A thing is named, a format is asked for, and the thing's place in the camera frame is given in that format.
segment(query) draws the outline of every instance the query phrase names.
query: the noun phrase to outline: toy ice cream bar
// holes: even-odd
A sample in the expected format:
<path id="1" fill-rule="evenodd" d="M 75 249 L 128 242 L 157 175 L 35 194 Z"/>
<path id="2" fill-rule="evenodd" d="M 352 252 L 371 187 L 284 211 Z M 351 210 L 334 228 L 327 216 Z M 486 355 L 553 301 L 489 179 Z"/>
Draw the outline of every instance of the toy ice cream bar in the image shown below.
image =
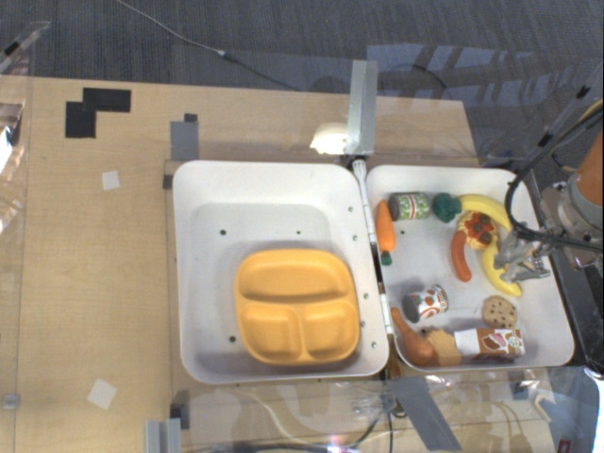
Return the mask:
<path id="1" fill-rule="evenodd" d="M 520 330 L 471 328 L 455 332 L 455 345 L 466 360 L 513 361 L 525 354 Z"/>

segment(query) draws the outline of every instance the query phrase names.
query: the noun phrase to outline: table surface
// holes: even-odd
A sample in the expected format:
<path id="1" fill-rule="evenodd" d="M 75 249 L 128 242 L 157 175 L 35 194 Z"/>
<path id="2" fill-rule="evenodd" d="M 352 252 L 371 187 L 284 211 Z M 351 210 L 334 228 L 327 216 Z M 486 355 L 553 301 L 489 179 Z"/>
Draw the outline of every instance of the table surface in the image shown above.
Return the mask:
<path id="1" fill-rule="evenodd" d="M 348 96 L 49 78 L 30 82 L 16 451 L 143 451 L 144 422 L 165 420 L 174 393 L 162 189 L 170 123 L 182 121 L 185 113 L 198 115 L 202 159 L 331 162 L 309 150 L 310 140 L 320 124 L 345 122 Z M 96 139 L 66 139 L 65 103 L 81 101 L 84 87 L 132 90 L 131 112 L 99 112 Z M 0 88 L 0 100 L 6 99 L 6 88 Z M 461 103 L 380 97 L 376 136 L 373 163 L 477 165 Z M 104 191 L 102 175 L 110 171 L 118 172 L 120 187 Z M 117 388 L 106 410 L 87 400 L 99 378 Z M 545 384 L 546 376 L 541 381 Z M 330 411 L 321 401 L 328 402 L 332 393 L 316 391 L 325 386 L 292 387 L 303 415 L 315 407 Z M 271 397 L 275 388 L 259 387 L 257 396 L 283 409 L 283 399 Z M 263 432 L 249 418 L 243 421 L 240 413 L 253 416 L 258 398 L 221 402 L 226 390 L 197 387 L 192 408 L 203 414 L 215 405 L 218 415 L 212 417 L 222 418 L 220 427 L 206 425 L 211 431 L 206 441 L 282 434 L 268 427 Z M 528 411 L 519 411 L 526 434 L 550 448 L 546 423 Z M 474 445 L 480 431 L 506 436 L 503 416 L 489 421 L 483 417 L 466 426 L 460 432 L 465 445 Z M 290 425 L 300 427 L 299 421 Z M 352 437 L 364 427 L 359 421 L 342 426 Z M 405 445 L 420 447 L 408 420 L 396 420 L 394 428 Z M 302 429 L 300 436 L 313 437 L 312 428 Z M 386 442 L 382 435 L 367 448 L 385 451 L 380 445 Z"/>

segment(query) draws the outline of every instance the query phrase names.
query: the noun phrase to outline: white cable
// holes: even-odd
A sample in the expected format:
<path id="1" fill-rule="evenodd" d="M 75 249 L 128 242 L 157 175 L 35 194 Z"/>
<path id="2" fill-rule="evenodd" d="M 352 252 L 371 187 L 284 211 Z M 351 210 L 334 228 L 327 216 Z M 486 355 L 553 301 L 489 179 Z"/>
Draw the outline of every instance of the white cable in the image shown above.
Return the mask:
<path id="1" fill-rule="evenodd" d="M 216 49 L 214 47 L 210 47 L 209 45 L 205 45 L 201 42 L 196 42 L 196 41 L 192 41 L 191 39 L 188 39 L 187 37 L 179 34 L 178 32 L 176 32 L 175 30 L 173 30 L 172 28 L 170 28 L 168 25 L 163 24 L 162 22 L 160 22 L 159 20 L 157 20 L 156 18 L 152 17 L 151 15 L 149 15 L 148 13 L 144 13 L 141 10 L 138 10 L 136 7 L 132 7 L 130 4 L 128 4 L 127 2 L 125 2 L 124 0 L 113 0 L 114 2 L 117 2 L 118 4 L 120 4 L 123 7 L 126 7 L 130 10 L 132 10 L 134 13 L 140 15 L 141 17 L 147 19 L 150 22 L 153 22 L 155 25 L 163 28 L 166 32 L 168 32 L 170 35 L 176 37 L 177 39 L 188 43 L 190 45 L 194 45 L 195 47 L 201 47 L 202 49 L 206 49 L 209 50 L 215 54 L 218 54 L 220 57 L 224 57 L 225 53 L 227 51 L 225 50 L 221 50 L 221 49 Z"/>

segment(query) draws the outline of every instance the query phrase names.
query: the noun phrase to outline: orange divided plate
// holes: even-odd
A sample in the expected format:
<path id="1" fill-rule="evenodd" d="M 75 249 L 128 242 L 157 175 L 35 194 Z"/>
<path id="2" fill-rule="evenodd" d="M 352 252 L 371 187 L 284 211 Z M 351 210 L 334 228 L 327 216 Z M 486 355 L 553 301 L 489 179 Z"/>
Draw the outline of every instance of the orange divided plate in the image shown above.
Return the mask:
<path id="1" fill-rule="evenodd" d="M 235 278 L 235 305 L 245 347 L 268 364 L 341 361 L 359 342 L 359 304 L 350 271 L 322 250 L 248 256 Z"/>

